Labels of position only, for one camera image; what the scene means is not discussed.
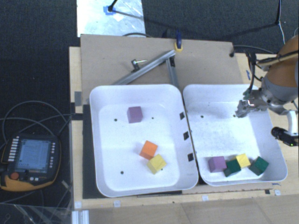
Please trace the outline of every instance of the green cube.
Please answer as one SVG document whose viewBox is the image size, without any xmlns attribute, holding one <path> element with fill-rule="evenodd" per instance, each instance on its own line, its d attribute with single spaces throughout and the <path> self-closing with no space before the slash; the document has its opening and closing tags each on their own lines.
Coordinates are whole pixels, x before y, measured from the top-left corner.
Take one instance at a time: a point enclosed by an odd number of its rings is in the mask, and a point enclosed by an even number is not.
<svg viewBox="0 0 299 224">
<path fill-rule="evenodd" d="M 226 177 L 241 171 L 241 167 L 237 159 L 233 159 L 231 161 L 226 162 L 226 165 L 228 167 L 227 169 L 224 170 L 224 175 Z"/>
<path fill-rule="evenodd" d="M 262 159 L 260 156 L 257 157 L 249 167 L 249 169 L 254 172 L 256 175 L 261 175 L 266 168 L 268 167 L 269 163 Z"/>
</svg>

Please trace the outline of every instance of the white tray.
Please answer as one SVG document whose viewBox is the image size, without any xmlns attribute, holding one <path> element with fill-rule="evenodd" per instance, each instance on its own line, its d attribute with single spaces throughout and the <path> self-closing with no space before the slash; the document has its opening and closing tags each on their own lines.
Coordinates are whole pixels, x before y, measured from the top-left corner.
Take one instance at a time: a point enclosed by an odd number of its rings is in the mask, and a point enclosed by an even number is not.
<svg viewBox="0 0 299 224">
<path fill-rule="evenodd" d="M 287 176 L 279 143 L 271 135 L 273 126 L 268 111 L 253 112 L 244 118 L 234 117 L 247 88 L 246 84 L 192 84 L 183 91 L 199 172 L 209 185 L 276 182 Z M 211 157 L 224 156 L 230 160 L 243 153 L 250 161 L 257 156 L 268 161 L 266 171 L 257 176 L 244 168 L 229 177 L 225 177 L 223 172 L 210 172 L 208 160 Z"/>
<path fill-rule="evenodd" d="M 143 119 L 128 123 L 140 106 Z M 99 86 L 90 94 L 96 182 L 107 197 L 190 189 L 198 182 L 180 91 L 169 84 Z M 139 153 L 148 140 L 167 165 L 155 175 Z"/>
</svg>

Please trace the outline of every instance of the colored block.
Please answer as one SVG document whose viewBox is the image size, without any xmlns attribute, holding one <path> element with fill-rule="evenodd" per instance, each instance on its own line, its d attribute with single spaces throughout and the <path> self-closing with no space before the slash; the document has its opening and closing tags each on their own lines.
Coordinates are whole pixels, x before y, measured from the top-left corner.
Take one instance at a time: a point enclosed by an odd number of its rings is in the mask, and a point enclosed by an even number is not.
<svg viewBox="0 0 299 224">
<path fill-rule="evenodd" d="M 217 157 L 213 157 L 213 158 L 209 159 L 208 164 L 209 164 L 211 173 L 221 172 L 227 168 L 225 159 L 223 156 L 217 156 Z"/>
<path fill-rule="evenodd" d="M 127 111 L 129 123 L 138 123 L 141 122 L 143 115 L 140 106 L 129 107 Z"/>
<path fill-rule="evenodd" d="M 259 176 L 266 170 L 268 165 L 269 163 L 266 160 L 258 156 L 257 159 L 253 161 L 249 169 Z"/>
<path fill-rule="evenodd" d="M 161 155 L 157 154 L 147 163 L 147 166 L 153 174 L 156 174 L 159 170 L 166 166 L 166 162 Z"/>
<path fill-rule="evenodd" d="M 231 161 L 226 162 L 226 165 L 228 167 L 224 170 L 224 175 L 226 177 L 241 171 L 241 167 L 237 159 L 233 159 Z"/>
<path fill-rule="evenodd" d="M 241 168 L 250 166 L 250 161 L 247 158 L 246 154 L 237 155 L 235 158 L 238 160 Z"/>
<path fill-rule="evenodd" d="M 157 148 L 158 146 L 156 144 L 146 141 L 139 155 L 150 160 L 155 156 Z"/>
</svg>

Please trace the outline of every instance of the purple cube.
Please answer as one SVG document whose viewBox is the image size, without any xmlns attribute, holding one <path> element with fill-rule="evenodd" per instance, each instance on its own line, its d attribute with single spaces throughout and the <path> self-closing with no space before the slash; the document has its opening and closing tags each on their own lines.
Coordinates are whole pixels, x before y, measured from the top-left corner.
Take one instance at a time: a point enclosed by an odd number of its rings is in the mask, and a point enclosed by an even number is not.
<svg viewBox="0 0 299 224">
<path fill-rule="evenodd" d="M 142 111 L 140 106 L 129 107 L 127 111 L 129 123 L 138 123 L 142 120 Z"/>
<path fill-rule="evenodd" d="M 223 156 L 213 157 L 208 161 L 208 163 L 211 173 L 222 172 L 227 168 Z"/>
</svg>

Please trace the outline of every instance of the blue clamp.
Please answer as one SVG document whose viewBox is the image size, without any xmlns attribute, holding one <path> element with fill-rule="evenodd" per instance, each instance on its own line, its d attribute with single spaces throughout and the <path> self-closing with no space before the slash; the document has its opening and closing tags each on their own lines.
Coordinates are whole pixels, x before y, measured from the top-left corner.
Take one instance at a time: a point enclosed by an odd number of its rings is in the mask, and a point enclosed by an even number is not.
<svg viewBox="0 0 299 224">
<path fill-rule="evenodd" d="M 109 7 L 109 6 L 104 6 L 104 7 L 103 7 L 104 13 L 105 13 L 106 15 L 111 16 L 111 15 L 116 14 L 115 10 L 112 10 L 112 12 L 109 12 L 109 11 L 108 11 L 108 7 Z"/>
<path fill-rule="evenodd" d="M 179 31 L 179 29 L 177 29 L 177 32 L 176 32 L 176 39 L 177 39 L 177 41 L 174 43 L 175 51 L 181 52 L 183 50 L 182 34 Z"/>
</svg>

